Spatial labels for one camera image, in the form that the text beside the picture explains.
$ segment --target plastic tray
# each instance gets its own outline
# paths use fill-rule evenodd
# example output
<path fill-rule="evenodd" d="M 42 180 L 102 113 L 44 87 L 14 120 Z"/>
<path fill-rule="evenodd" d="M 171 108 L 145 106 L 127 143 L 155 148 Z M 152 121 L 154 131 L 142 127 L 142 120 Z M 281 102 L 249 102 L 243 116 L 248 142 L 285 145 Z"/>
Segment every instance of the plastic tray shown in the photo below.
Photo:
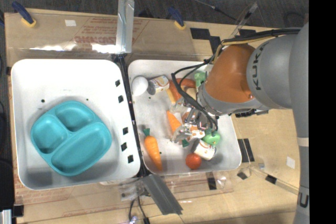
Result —
<path fill-rule="evenodd" d="M 171 73 L 180 68 L 196 65 L 200 62 L 192 61 L 164 61 L 164 60 L 136 60 L 129 65 L 130 83 L 137 76 L 148 79 L 166 75 L 171 79 Z M 189 70 L 178 74 L 177 78 L 183 77 Z M 202 161 L 197 170 L 190 170 L 185 165 L 185 158 L 190 153 L 193 143 L 186 148 L 174 144 L 169 140 L 170 126 L 166 117 L 166 111 L 171 102 L 165 92 L 149 95 L 147 92 L 140 96 L 132 96 L 135 119 L 138 126 L 140 144 L 143 152 L 144 163 L 148 170 L 159 175 L 177 175 L 193 172 L 210 172 L 216 170 L 236 169 L 242 161 L 236 133 L 229 116 L 223 115 L 218 120 L 218 132 L 221 135 L 220 142 L 216 145 L 216 154 L 211 161 Z M 163 170 L 159 171 L 151 161 L 143 145 L 144 135 L 142 129 L 151 129 L 151 135 L 155 136 L 161 154 Z"/>
<path fill-rule="evenodd" d="M 18 175 L 26 187 L 50 189 L 127 179 L 138 173 L 140 157 L 122 75 L 115 63 L 25 59 L 13 65 L 11 75 Z M 42 158 L 31 141 L 30 131 L 43 114 L 70 100 L 85 104 L 96 114 L 113 142 L 93 166 L 68 177 L 53 170 Z"/>
<path fill-rule="evenodd" d="M 77 101 L 61 103 L 43 114 L 30 134 L 42 158 L 64 176 L 76 176 L 90 168 L 112 143 L 106 125 Z"/>

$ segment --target white ball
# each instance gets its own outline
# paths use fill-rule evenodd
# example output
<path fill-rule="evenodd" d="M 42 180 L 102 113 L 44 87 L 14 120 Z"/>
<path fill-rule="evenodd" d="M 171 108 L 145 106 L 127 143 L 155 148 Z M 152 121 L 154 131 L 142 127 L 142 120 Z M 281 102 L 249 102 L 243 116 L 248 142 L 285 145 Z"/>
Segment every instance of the white ball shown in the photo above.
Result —
<path fill-rule="evenodd" d="M 132 81 L 132 92 L 134 96 L 142 95 L 148 88 L 148 81 L 144 77 L 136 77 Z"/>

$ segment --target white sticker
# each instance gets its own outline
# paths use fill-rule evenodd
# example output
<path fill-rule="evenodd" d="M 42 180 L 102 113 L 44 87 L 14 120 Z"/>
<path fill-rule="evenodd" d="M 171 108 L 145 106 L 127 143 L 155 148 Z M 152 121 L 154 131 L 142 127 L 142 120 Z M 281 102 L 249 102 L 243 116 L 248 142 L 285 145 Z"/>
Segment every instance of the white sticker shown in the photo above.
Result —
<path fill-rule="evenodd" d="M 295 169 L 295 160 L 287 156 L 286 165 L 292 169 Z"/>
<path fill-rule="evenodd" d="M 65 25 L 66 26 L 77 26 L 75 20 L 65 20 Z"/>

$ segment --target yellow clamp tip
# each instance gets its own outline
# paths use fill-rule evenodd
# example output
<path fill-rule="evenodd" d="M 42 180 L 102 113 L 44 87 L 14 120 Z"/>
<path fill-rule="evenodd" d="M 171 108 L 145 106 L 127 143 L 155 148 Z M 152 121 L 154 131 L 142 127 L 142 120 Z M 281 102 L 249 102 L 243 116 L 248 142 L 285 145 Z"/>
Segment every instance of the yellow clamp tip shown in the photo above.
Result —
<path fill-rule="evenodd" d="M 27 22 L 26 20 L 24 20 L 23 18 L 21 18 L 21 22 L 23 22 L 26 26 L 33 28 L 36 25 L 36 20 L 33 18 L 33 23 L 30 24 L 29 22 Z"/>
<path fill-rule="evenodd" d="M 184 24 L 184 26 L 181 26 L 177 21 L 175 21 L 174 24 L 179 30 L 184 30 L 185 29 L 185 24 Z"/>

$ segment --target teal plate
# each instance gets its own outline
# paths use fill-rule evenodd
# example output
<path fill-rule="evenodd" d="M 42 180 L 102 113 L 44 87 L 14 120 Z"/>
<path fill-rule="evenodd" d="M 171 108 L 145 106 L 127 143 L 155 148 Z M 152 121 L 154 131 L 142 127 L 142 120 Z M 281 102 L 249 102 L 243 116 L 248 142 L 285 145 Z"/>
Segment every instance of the teal plate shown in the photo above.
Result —
<path fill-rule="evenodd" d="M 64 176 L 89 169 L 112 143 L 102 120 L 77 101 L 61 103 L 43 114 L 31 128 L 30 137 L 41 157 Z"/>

